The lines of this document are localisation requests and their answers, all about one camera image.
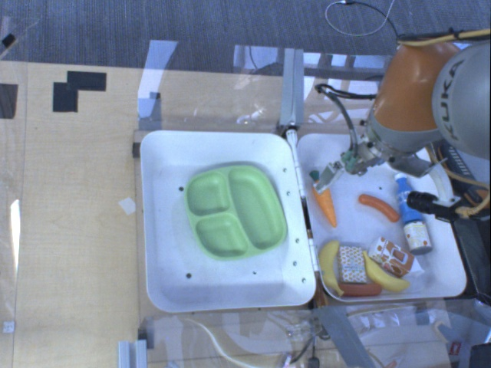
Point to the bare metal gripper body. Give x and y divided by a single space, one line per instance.
366 157

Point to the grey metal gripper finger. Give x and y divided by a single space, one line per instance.
333 170
322 184

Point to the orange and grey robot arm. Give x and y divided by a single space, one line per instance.
406 94

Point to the orange carrot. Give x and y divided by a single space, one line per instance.
327 205

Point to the orange sausage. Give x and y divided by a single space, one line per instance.
379 206

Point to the white plastic tray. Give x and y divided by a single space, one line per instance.
356 224
169 274

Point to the blue bottle with white cap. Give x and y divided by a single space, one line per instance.
406 198

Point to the green divided plate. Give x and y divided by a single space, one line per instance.
249 205

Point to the yellow banana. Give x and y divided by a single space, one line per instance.
328 261
383 278

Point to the orange patterned carton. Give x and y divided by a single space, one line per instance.
352 265

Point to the white can with orange print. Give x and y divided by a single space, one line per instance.
418 238

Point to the orange and white packet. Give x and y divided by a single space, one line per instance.
393 257

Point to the red sausage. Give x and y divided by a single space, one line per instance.
360 290

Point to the black cylinder on white bracket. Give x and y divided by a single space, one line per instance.
426 202

